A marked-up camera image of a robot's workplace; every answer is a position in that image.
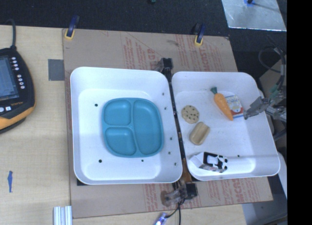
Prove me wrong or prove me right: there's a black and white cow-print carton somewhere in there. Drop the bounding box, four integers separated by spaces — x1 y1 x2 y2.
189 151 229 173

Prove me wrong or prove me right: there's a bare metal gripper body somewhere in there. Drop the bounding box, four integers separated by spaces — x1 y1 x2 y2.
265 102 288 123

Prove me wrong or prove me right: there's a black block with thin wires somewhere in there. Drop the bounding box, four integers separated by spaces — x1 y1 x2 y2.
186 182 198 199
161 57 174 74

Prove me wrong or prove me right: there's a white plastic tray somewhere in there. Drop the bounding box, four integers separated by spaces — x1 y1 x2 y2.
171 71 281 182
70 66 183 186

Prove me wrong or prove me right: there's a thin black and white rod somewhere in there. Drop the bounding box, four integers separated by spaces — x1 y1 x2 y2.
167 72 190 184

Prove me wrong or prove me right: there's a tan chocolate chip biscuit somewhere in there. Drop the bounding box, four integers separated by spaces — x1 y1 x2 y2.
181 104 200 124

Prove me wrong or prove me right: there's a brown cardboard board red print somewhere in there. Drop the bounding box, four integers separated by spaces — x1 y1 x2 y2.
61 28 274 219

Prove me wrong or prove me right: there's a blue divided plate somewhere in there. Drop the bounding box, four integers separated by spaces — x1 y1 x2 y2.
101 97 165 158

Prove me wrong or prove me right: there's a beige toy bread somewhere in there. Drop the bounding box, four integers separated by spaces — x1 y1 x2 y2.
189 121 211 146

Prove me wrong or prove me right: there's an orange toy carrot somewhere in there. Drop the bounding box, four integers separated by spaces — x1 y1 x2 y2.
210 86 234 122

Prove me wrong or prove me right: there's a white blue orange small carton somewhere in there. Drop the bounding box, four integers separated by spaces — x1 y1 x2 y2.
224 94 245 119

